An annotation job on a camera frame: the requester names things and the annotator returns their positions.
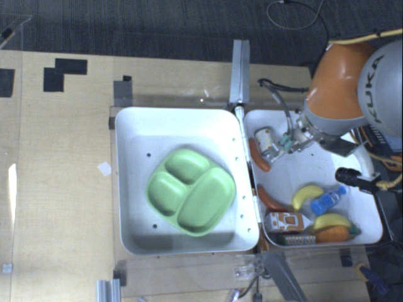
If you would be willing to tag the white and orange can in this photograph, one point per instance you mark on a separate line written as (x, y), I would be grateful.
(264, 137)

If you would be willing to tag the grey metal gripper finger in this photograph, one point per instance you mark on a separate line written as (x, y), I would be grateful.
(278, 148)
(271, 156)

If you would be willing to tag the green divided plate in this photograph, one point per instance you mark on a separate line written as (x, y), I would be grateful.
(204, 200)

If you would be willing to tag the blue plastic bottle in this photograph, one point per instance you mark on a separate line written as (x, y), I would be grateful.
(325, 201)

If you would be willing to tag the red-brown sausage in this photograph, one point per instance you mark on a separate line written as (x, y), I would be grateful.
(269, 200)
(259, 160)

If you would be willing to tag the black cylinder on white bracket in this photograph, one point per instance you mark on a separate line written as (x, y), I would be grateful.
(348, 175)

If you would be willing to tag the white plastic tray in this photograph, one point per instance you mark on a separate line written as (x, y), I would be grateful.
(302, 171)
(141, 219)

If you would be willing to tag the orange carrot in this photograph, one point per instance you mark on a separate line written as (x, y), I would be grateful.
(332, 234)

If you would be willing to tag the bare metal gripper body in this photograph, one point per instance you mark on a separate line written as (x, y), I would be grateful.
(303, 138)

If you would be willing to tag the yellow banana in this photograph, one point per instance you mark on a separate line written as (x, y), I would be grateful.
(303, 195)
(332, 220)

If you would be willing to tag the dark green packet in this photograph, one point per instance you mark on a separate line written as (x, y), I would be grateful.
(297, 239)

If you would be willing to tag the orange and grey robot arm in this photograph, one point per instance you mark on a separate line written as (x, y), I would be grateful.
(340, 83)

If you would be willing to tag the brown and white carton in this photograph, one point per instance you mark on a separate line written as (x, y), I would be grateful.
(285, 222)

